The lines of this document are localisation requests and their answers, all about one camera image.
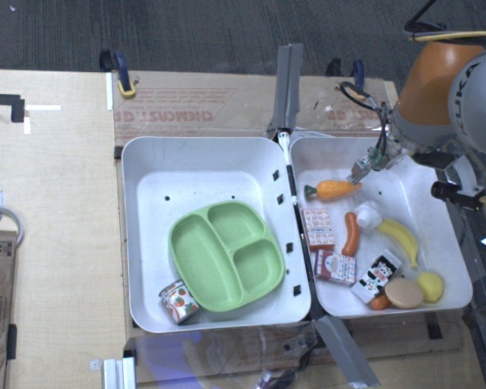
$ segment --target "can with tomato print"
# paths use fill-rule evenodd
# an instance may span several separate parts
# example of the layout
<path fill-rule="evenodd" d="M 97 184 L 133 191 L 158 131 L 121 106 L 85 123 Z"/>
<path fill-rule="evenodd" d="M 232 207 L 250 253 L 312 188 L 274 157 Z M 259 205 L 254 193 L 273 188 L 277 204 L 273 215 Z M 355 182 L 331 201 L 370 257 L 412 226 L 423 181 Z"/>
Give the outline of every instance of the can with tomato print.
<path fill-rule="evenodd" d="M 200 307 L 182 280 L 176 280 L 159 292 L 166 311 L 177 323 L 183 323 Z"/>

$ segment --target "carrot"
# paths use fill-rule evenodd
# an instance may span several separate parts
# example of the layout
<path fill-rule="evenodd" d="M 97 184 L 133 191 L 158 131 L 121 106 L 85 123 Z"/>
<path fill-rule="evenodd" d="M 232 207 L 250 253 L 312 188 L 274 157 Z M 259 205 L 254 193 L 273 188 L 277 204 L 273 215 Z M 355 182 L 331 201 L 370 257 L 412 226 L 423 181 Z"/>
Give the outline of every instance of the carrot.
<path fill-rule="evenodd" d="M 379 296 L 373 298 L 369 305 L 373 310 L 383 310 L 390 306 L 389 298 L 385 294 L 380 294 Z"/>
<path fill-rule="evenodd" d="M 360 229 L 356 223 L 356 213 L 348 212 L 344 219 L 347 226 L 347 240 L 342 248 L 342 255 L 353 256 L 358 247 L 358 239 L 360 238 Z"/>
<path fill-rule="evenodd" d="M 317 187 L 305 185 L 305 195 L 318 195 L 320 198 L 334 198 L 354 191 L 360 186 L 362 186 L 360 182 L 353 185 L 347 180 L 322 180 L 317 184 Z"/>

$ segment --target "green tray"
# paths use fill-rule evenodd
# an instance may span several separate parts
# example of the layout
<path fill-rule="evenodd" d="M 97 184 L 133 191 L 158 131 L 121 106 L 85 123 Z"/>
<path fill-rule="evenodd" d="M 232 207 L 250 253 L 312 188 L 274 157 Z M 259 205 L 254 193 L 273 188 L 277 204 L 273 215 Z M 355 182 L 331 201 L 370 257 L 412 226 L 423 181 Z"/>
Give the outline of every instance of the green tray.
<path fill-rule="evenodd" d="M 284 277 L 279 245 L 262 217 L 237 200 L 215 203 L 177 220 L 169 249 L 197 303 L 234 310 L 273 290 Z"/>

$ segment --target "red and white box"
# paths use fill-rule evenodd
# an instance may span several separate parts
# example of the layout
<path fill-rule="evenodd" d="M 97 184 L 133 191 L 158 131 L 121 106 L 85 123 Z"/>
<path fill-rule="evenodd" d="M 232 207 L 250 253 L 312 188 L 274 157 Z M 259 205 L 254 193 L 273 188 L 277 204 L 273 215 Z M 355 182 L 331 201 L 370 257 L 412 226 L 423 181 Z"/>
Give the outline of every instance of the red and white box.
<path fill-rule="evenodd" d="M 353 285 L 356 281 L 356 259 L 337 254 L 333 250 L 319 250 L 315 254 L 315 276 L 335 282 Z"/>
<path fill-rule="evenodd" d="M 330 213 L 325 207 L 302 209 L 306 240 L 310 250 L 332 250 L 335 237 L 330 223 Z"/>

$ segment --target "yellow banana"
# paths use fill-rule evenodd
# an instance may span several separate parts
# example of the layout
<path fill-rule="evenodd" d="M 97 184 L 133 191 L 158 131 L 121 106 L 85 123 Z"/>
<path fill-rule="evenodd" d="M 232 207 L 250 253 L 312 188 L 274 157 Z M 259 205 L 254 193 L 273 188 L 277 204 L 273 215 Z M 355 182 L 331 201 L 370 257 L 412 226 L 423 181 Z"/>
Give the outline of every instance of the yellow banana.
<path fill-rule="evenodd" d="M 378 229 L 380 232 L 386 233 L 398 241 L 410 259 L 411 267 L 416 268 L 418 266 L 416 262 L 418 241 L 405 225 L 400 224 L 396 220 L 383 219 L 376 229 Z"/>

